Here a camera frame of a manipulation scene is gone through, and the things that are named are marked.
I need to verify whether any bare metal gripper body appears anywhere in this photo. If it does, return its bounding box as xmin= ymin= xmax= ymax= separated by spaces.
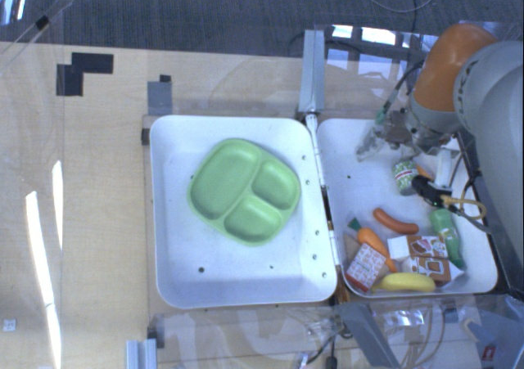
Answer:
xmin=383 ymin=110 xmax=446 ymax=155

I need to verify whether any white plastic tray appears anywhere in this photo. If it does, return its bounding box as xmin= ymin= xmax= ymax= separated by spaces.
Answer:
xmin=316 ymin=117 xmax=499 ymax=299
xmin=149 ymin=115 xmax=339 ymax=310

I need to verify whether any green and white can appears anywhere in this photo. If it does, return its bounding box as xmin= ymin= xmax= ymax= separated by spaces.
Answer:
xmin=391 ymin=159 xmax=420 ymax=196

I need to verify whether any thin black and white rod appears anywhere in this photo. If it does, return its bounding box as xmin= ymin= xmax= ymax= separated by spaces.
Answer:
xmin=305 ymin=112 xmax=341 ymax=267

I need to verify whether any orange-red sausage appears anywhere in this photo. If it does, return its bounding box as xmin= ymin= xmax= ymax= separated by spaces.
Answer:
xmin=372 ymin=207 xmax=420 ymax=236

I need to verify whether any orange carrot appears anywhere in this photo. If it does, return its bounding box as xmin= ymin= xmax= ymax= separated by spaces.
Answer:
xmin=347 ymin=217 xmax=399 ymax=274

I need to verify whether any green bottle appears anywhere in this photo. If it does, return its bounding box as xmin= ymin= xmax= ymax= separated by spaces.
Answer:
xmin=428 ymin=208 xmax=466 ymax=270

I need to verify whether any white and brown carton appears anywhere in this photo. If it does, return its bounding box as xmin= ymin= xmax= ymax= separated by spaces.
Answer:
xmin=400 ymin=256 xmax=464 ymax=288
xmin=386 ymin=234 xmax=449 ymax=261

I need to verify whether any orange and white carton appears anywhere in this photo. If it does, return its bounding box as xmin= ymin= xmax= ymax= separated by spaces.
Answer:
xmin=345 ymin=243 xmax=388 ymax=294

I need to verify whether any green divided plate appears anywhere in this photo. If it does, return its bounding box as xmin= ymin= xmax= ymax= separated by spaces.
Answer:
xmin=187 ymin=137 xmax=303 ymax=248

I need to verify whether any yellow banana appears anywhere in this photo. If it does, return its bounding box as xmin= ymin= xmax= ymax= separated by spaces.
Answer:
xmin=371 ymin=272 xmax=437 ymax=294

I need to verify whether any black cylinder on white bracket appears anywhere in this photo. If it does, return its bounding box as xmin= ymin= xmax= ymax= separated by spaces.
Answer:
xmin=410 ymin=149 xmax=460 ymax=209

